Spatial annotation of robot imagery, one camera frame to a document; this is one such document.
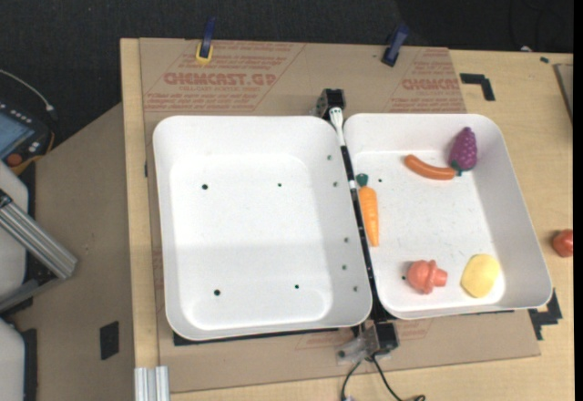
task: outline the empty white tray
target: empty white tray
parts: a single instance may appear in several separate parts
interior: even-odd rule
[[[453,180],[429,180],[404,165],[413,153],[447,166],[455,136],[470,127],[478,162]],[[377,192],[380,245],[370,248],[379,299],[392,315],[412,319],[544,305],[552,293],[506,144],[496,124],[472,114],[359,114],[344,125],[354,174]],[[483,298],[460,286],[475,254],[493,255],[501,272]],[[410,264],[435,260],[447,284],[430,294],[404,279]]]
[[[328,123],[176,116],[153,143],[176,333],[208,340],[366,319],[372,296]]]

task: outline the orange carrot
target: orange carrot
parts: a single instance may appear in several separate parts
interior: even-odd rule
[[[373,246],[379,245],[379,210],[376,192],[373,188],[368,187],[368,176],[359,174],[356,181],[361,186],[358,190],[358,200],[361,204],[361,213],[363,214],[364,230],[368,240]]]
[[[432,166],[418,159],[415,155],[407,155],[404,158],[404,164],[424,178],[434,179],[434,180],[450,180],[453,179],[457,171],[449,166],[447,168],[439,168],[437,166]]]

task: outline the wire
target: wire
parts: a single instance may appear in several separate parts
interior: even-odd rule
[[[401,399],[395,393],[395,391],[393,391],[393,389],[389,385],[389,382],[386,380],[386,378],[384,376],[384,373],[383,373],[383,369],[381,368],[381,366],[379,365],[379,363],[376,361],[376,355],[377,354],[378,353],[373,353],[373,355],[371,355],[371,357],[366,357],[365,359],[361,359],[360,361],[358,361],[356,364],[353,365],[353,368],[350,369],[350,372],[348,372],[348,374],[346,375],[346,378],[344,378],[343,389],[340,392],[340,401],[346,401],[346,394],[345,394],[345,392],[346,392],[346,386],[348,385],[348,380],[350,379],[351,375],[359,367],[359,365],[362,363],[363,360],[365,360],[367,362],[372,362],[376,366],[376,369],[378,370],[379,375],[383,379],[384,386],[386,386],[386,389],[389,390],[389,393],[391,393],[391,395],[394,397],[394,399],[396,399],[396,401],[403,401],[403,399]],[[417,396],[414,399],[414,401],[425,401],[425,395],[419,395],[419,396]]]
[[[14,74],[11,74],[10,72],[7,72],[7,71],[5,71],[3,69],[0,69],[0,74],[4,74],[5,76],[12,78],[13,80],[15,80],[16,82],[18,82],[19,84],[24,85],[30,91],[32,91],[33,93],[35,93],[45,103],[46,112],[50,115],[50,117],[54,121],[57,121],[58,120],[58,117],[56,115],[56,109],[55,109],[55,107],[53,105],[51,105],[48,102],[48,100],[36,88],[34,88],[32,85],[27,84],[22,78],[19,78],[19,77],[15,76]]]

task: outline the electronic device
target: electronic device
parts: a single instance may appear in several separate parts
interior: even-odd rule
[[[0,160],[16,175],[53,146],[55,135],[38,118],[0,98]]]

